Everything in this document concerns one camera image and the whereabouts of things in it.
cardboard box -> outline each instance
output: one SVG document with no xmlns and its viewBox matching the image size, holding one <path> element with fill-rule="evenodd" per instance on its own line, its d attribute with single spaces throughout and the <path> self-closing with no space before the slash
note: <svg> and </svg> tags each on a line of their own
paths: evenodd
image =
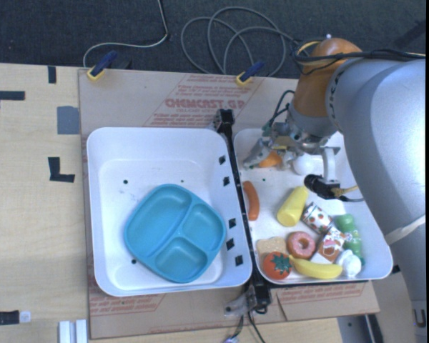
<svg viewBox="0 0 429 343">
<path fill-rule="evenodd" d="M 239 87 L 233 76 L 108 70 L 94 82 L 86 72 L 79 70 L 79 100 L 91 339 L 235 327 L 238 318 L 226 317 L 225 307 L 243 293 L 243 287 L 112 297 L 97 286 L 90 234 L 87 137 L 106 126 L 210 128 L 218 109 L 233 110 L 234 133 L 259 128 L 273 113 L 282 93 L 294 89 L 297 80 L 254 77 L 247 86 Z M 272 303 L 266 314 L 256 316 L 258 324 L 379 311 L 371 282 L 296 285 L 271 292 Z"/>
</svg>

divided blue plate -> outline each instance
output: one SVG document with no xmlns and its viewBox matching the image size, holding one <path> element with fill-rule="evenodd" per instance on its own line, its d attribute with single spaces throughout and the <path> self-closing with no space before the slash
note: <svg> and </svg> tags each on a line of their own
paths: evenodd
<svg viewBox="0 0 429 343">
<path fill-rule="evenodd" d="M 154 188 L 132 212 L 124 241 L 137 260 L 165 279 L 189 283 L 217 256 L 226 236 L 221 216 L 176 184 Z"/>
</svg>

donut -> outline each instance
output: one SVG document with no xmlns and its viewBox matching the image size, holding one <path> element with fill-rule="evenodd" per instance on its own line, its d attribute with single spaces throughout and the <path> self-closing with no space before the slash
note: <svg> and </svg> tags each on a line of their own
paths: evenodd
<svg viewBox="0 0 429 343">
<path fill-rule="evenodd" d="M 301 259 L 309 259 L 316 249 L 315 240 L 307 232 L 292 232 L 286 240 L 288 252 Z"/>
</svg>

red tomato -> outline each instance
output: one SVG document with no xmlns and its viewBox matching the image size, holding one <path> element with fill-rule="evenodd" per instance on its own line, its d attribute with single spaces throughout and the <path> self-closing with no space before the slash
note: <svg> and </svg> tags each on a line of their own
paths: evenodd
<svg viewBox="0 0 429 343">
<path fill-rule="evenodd" d="M 284 279 L 291 273 L 292 266 L 287 254 L 269 253 L 262 262 L 263 272 L 271 279 Z"/>
</svg>

table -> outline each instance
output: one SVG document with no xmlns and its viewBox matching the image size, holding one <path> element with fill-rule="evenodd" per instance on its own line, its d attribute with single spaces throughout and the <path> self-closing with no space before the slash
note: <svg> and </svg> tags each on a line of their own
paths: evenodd
<svg viewBox="0 0 429 343">
<path fill-rule="evenodd" d="M 0 326 L 0 342 L 56 342 L 58 322 L 88 319 L 87 256 L 78 134 L 58 134 L 56 112 L 79 106 L 78 70 L 0 64 L 0 91 L 25 100 L 0 101 L 0 312 L 31 312 L 31 322 Z M 74 181 L 49 181 L 49 157 Z M 336 318 L 259 325 L 267 342 L 333 342 Z M 233 328 L 153 334 L 102 342 L 223 342 Z M 257 342 L 245 327 L 241 342 Z"/>
</svg>

